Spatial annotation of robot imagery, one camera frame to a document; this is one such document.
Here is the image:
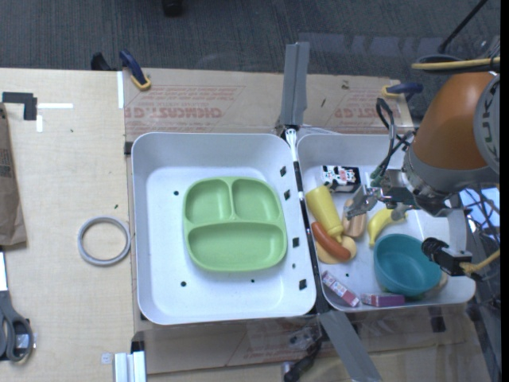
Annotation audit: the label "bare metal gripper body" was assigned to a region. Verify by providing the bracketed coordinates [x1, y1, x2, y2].
[375, 168, 453, 218]

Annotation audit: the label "tan hot dog bun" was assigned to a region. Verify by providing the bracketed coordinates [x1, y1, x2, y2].
[341, 197, 368, 240]

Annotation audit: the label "yellow banana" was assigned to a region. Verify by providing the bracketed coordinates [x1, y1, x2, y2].
[366, 206, 409, 248]

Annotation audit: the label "yellow squeeze bottle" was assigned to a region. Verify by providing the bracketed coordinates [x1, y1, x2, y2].
[305, 185, 345, 244]

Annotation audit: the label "yellow bread bun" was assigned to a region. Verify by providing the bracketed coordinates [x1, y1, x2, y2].
[315, 234, 358, 265]

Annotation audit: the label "red sausage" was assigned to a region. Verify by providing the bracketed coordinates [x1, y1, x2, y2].
[310, 220, 352, 263]

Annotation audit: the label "blue bowl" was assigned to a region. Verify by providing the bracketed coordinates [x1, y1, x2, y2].
[372, 233, 444, 298]

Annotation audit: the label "white plastic tray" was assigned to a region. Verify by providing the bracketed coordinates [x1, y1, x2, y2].
[296, 133, 477, 314]
[130, 131, 318, 326]

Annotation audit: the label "red and white packet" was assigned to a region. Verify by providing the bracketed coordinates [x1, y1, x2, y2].
[321, 270, 361, 308]

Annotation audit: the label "pink carton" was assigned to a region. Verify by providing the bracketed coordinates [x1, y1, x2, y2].
[359, 292, 406, 308]

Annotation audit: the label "green divided plate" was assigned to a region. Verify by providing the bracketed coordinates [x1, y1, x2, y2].
[182, 176, 289, 273]

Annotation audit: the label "brown cardboard board red print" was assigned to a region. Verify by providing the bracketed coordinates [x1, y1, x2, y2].
[122, 68, 480, 376]

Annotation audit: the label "black chair wheel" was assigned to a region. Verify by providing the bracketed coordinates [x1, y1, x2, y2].
[161, 0, 186, 18]

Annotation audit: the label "grey tape roll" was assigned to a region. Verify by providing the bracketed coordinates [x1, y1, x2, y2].
[76, 216, 132, 267]

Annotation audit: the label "brown paper bag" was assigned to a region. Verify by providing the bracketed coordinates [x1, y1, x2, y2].
[0, 101, 29, 248]

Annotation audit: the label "grey scissors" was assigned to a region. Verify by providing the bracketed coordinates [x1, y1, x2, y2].
[0, 287, 35, 363]

